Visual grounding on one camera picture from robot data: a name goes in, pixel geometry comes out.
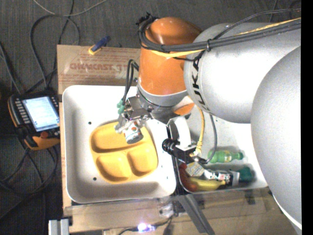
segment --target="cardboard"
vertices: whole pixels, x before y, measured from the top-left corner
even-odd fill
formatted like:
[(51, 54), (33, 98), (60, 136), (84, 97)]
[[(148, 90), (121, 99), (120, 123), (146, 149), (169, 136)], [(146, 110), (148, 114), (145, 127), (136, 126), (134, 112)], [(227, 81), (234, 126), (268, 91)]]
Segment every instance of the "cardboard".
[(57, 45), (59, 95), (71, 85), (124, 86), (128, 61), (139, 64), (140, 49), (102, 47), (91, 55), (89, 48)]

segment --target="dark floor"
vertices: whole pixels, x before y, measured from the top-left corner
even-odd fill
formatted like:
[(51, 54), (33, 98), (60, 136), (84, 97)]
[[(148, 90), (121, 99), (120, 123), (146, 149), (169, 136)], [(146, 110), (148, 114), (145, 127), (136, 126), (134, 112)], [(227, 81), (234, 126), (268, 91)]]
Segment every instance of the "dark floor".
[[(71, 13), (72, 0), (37, 0), (56, 14)], [(72, 14), (79, 13), (102, 0), (74, 0)], [(276, 0), (107, 0), (86, 13), (71, 16), (79, 28), (80, 42), (73, 23), (68, 23), (61, 44), (91, 46), (110, 35), (110, 47), (139, 48), (137, 20), (146, 15), (174, 16), (186, 19), (203, 30), (219, 23), (234, 23), (252, 14), (272, 10)], [(27, 92), (42, 79), (40, 67), (31, 48), (33, 41), (45, 75), (55, 68), (56, 45), (65, 24), (64, 17), (51, 15), (33, 0), (0, 0), (0, 44), (18, 89)], [(301, 0), (277, 0), (276, 9), (301, 7)], [(300, 16), (285, 13), (260, 16), (253, 22), (279, 22)], [(57, 90), (57, 75), (52, 74), (51, 88)], [(44, 84), (34, 88), (43, 90)], [(0, 179), (10, 175), (23, 157), (23, 149), (14, 136), (6, 100), (17, 90), (12, 86), (3, 56), (0, 57)], [(55, 147), (60, 154), (59, 146)], [(20, 171), (8, 182), (16, 191), (31, 192), (53, 171), (47, 151), (30, 152)], [(44, 191), (20, 202), (23, 196), (0, 188), (0, 234), (47, 234), (47, 221), (62, 218), (60, 163), (55, 177)]]

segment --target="green plastic bottle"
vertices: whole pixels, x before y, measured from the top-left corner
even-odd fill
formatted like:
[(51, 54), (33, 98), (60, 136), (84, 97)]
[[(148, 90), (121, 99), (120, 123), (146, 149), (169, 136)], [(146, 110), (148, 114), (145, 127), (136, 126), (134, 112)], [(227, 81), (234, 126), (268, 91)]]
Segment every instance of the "green plastic bottle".
[[(207, 157), (209, 158), (212, 154), (212, 151), (209, 151)], [(229, 163), (234, 159), (241, 160), (243, 159), (244, 155), (242, 152), (231, 152), (228, 150), (220, 150), (216, 151), (213, 158), (210, 160), (210, 163)]]

